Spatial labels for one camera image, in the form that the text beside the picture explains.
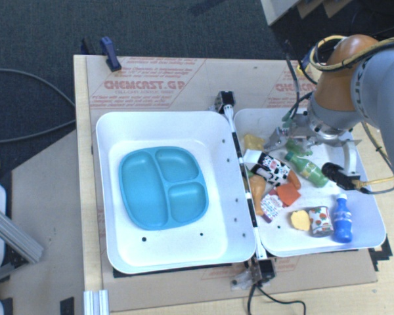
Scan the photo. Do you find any blue divided plate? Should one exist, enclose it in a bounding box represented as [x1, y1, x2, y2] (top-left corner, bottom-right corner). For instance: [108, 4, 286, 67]
[118, 146, 209, 232]

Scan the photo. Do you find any white can with red print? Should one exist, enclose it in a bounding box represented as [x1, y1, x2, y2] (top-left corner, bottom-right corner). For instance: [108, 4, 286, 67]
[307, 205, 335, 238]

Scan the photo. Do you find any yellow biscuit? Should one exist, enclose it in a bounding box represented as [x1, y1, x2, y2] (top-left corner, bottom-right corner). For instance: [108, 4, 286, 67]
[290, 209, 311, 232]

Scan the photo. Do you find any orange-red square packet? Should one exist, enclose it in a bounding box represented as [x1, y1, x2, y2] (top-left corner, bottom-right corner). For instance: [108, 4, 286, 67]
[276, 182, 302, 207]

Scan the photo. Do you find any green bottle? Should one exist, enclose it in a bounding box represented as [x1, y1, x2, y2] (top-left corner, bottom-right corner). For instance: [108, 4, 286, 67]
[284, 152, 330, 188]

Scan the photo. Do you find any black cylinder on white bracket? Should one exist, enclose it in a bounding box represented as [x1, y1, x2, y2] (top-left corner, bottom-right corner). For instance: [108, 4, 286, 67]
[321, 140, 362, 192]

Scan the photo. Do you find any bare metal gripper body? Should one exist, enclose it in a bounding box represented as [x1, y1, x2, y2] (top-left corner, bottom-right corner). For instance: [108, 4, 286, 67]
[282, 112, 345, 148]

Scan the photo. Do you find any yellow toy cheese piece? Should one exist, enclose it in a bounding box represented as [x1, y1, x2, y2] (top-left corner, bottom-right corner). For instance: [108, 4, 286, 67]
[243, 133, 265, 152]

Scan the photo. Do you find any pink and white carton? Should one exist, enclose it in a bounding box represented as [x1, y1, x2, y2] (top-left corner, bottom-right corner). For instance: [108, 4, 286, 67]
[259, 188, 288, 224]

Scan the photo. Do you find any orange sausage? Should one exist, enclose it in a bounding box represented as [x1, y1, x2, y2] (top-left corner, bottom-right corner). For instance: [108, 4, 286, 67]
[286, 170, 302, 190]

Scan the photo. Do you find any brown cardboard board red print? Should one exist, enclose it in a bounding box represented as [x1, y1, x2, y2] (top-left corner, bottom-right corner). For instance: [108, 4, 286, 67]
[85, 56, 379, 312]

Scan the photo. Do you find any thin black and white rod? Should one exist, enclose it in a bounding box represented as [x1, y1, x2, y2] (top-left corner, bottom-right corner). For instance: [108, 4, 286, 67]
[223, 104, 263, 259]

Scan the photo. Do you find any black block with thin wires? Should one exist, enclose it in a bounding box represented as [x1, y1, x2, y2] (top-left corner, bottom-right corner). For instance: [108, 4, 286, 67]
[213, 90, 236, 114]
[248, 257, 277, 287]

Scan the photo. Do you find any orange carrot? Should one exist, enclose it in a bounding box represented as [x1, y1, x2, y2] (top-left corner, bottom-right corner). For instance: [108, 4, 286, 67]
[246, 170, 268, 217]

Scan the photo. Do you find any white plastic tray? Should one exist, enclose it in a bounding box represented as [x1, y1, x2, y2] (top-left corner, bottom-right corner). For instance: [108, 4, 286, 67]
[232, 108, 387, 258]
[95, 110, 257, 274]

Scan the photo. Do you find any black and white cow-print carton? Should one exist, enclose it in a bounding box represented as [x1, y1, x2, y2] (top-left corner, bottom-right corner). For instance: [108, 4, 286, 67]
[242, 148, 292, 188]

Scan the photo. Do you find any blue bottle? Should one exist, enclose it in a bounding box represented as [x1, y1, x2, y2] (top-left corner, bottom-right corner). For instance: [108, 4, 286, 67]
[332, 193, 354, 243]

